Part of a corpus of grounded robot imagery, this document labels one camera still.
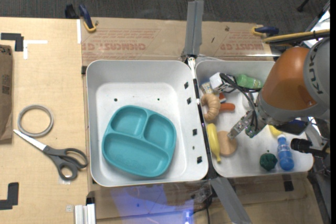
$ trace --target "scissors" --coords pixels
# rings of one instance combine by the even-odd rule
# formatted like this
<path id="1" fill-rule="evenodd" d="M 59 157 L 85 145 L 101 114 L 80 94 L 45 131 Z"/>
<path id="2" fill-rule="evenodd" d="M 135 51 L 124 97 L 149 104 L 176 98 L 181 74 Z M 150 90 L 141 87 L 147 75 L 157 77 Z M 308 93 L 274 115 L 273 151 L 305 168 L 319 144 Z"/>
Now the scissors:
<path id="1" fill-rule="evenodd" d="M 64 148 L 62 150 L 56 150 L 50 146 L 47 146 L 36 139 L 23 134 L 18 130 L 14 130 L 18 136 L 22 137 L 24 140 L 28 141 L 33 146 L 37 147 L 44 154 L 46 154 L 55 163 L 59 176 L 63 180 L 73 180 L 77 177 L 78 170 L 88 166 L 88 158 L 84 152 L 76 148 Z M 71 157 L 68 153 L 75 153 L 82 157 L 83 163 L 79 162 L 75 157 Z M 63 168 L 67 168 L 71 171 L 71 175 L 65 175 L 62 172 Z"/>

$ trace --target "tan round bread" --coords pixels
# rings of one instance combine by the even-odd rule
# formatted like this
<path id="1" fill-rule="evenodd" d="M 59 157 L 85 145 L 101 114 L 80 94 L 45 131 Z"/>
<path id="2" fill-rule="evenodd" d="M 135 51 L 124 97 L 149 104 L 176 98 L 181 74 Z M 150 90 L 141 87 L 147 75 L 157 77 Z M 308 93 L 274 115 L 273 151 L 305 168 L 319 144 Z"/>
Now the tan round bread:
<path id="1" fill-rule="evenodd" d="M 226 131 L 217 132 L 220 154 L 223 156 L 230 156 L 237 149 L 237 140 L 235 138 L 231 140 L 227 134 Z"/>

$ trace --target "green bottle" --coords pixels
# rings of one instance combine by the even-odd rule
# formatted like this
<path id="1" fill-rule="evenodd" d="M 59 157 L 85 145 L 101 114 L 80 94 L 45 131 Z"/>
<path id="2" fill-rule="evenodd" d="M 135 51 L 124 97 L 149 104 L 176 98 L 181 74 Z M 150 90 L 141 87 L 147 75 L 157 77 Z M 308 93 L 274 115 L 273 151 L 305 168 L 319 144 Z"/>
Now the green bottle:
<path id="1" fill-rule="evenodd" d="M 249 89 L 260 89 L 263 87 L 262 82 L 258 79 L 248 77 L 245 74 L 236 76 L 238 86 Z"/>

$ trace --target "white plastic tray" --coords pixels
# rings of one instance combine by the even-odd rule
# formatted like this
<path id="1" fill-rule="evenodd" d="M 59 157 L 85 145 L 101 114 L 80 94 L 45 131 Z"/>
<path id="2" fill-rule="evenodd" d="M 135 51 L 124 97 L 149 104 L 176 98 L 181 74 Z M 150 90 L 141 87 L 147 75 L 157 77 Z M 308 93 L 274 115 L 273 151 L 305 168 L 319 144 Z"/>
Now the white plastic tray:
<path id="1" fill-rule="evenodd" d="M 265 82 L 273 64 L 274 62 L 271 61 L 205 60 L 196 66 L 196 77 L 199 86 L 217 72 L 233 76 L 244 73 Z M 213 123 L 216 125 L 217 131 L 229 132 L 234 124 L 245 115 L 249 107 L 245 97 L 240 92 L 227 93 L 225 97 L 227 102 L 235 104 L 235 112 L 221 112 Z M 202 107 L 202 110 L 203 113 L 206 113 L 207 107 Z M 304 133 L 299 136 L 287 133 L 284 133 L 284 135 L 289 144 L 293 138 L 307 138 Z M 224 177 L 233 178 L 306 172 L 313 166 L 313 157 L 311 154 L 292 151 L 295 166 L 291 171 L 282 170 L 279 162 L 271 171 L 263 169 L 259 164 L 260 156 L 263 153 L 273 153 L 277 157 L 277 138 L 272 135 L 268 126 L 253 138 L 249 138 L 244 132 L 241 132 L 236 137 L 236 140 L 238 144 L 236 152 L 229 157 L 222 156 L 221 162 L 218 163 L 216 157 L 212 154 L 215 170 Z"/>
<path id="2" fill-rule="evenodd" d="M 179 61 L 94 61 L 87 68 L 87 91 L 90 167 L 99 185 L 131 186 L 204 178 L 208 161 L 193 78 L 186 64 Z M 108 164 L 103 157 L 101 143 L 107 124 L 114 112 L 125 105 L 141 106 L 162 114 L 176 128 L 171 164 L 159 177 L 129 174 Z"/>

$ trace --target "scissor blade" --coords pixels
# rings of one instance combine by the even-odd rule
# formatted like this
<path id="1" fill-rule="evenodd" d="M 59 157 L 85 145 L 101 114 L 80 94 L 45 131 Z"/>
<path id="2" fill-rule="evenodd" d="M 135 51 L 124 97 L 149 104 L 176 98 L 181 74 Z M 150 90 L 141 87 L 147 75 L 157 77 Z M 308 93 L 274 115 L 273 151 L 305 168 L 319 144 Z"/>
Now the scissor blade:
<path id="1" fill-rule="evenodd" d="M 18 131 L 18 130 L 13 130 L 14 133 L 16 133 L 18 136 L 21 136 L 24 140 L 26 140 L 27 142 L 29 142 L 30 144 L 32 144 L 33 146 L 37 147 L 38 149 L 40 149 L 41 151 L 44 150 L 44 148 L 47 146 L 43 143 L 41 143 L 40 141 L 35 140 L 34 138 L 31 138 L 30 136 L 23 134 L 22 132 Z"/>

